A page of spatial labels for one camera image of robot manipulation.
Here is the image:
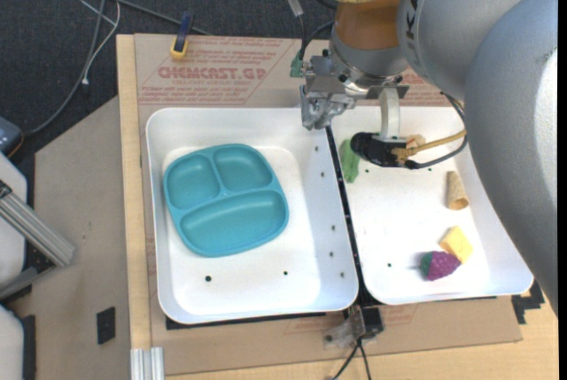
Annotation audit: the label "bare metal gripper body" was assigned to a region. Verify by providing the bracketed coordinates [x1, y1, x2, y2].
[302, 53, 400, 107]

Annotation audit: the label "green toy vegetable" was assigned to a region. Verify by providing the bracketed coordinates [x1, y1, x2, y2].
[339, 139, 361, 184]

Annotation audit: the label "brown cardboard board red print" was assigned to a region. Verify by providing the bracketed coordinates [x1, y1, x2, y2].
[132, 33, 524, 376]

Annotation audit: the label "blue divided plate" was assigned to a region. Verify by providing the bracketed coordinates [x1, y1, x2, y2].
[162, 143, 291, 259]

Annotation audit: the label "white plastic tray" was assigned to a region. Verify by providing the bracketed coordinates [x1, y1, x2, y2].
[326, 102, 535, 306]
[144, 105, 361, 325]

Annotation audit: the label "tan toy waffle cone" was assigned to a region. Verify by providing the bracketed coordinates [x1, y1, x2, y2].
[445, 170, 470, 212]

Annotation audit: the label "yellow toy cheese wedge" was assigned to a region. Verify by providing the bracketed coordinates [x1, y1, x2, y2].
[439, 225, 475, 265]

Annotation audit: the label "purple toy grapes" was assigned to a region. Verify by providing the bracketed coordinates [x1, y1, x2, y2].
[418, 250, 462, 283]

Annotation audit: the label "black cylinder on white bracket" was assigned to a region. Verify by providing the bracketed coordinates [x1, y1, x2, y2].
[351, 87, 412, 169]

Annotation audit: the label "black block with thin wires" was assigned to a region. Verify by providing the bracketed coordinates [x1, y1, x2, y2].
[349, 306, 384, 340]

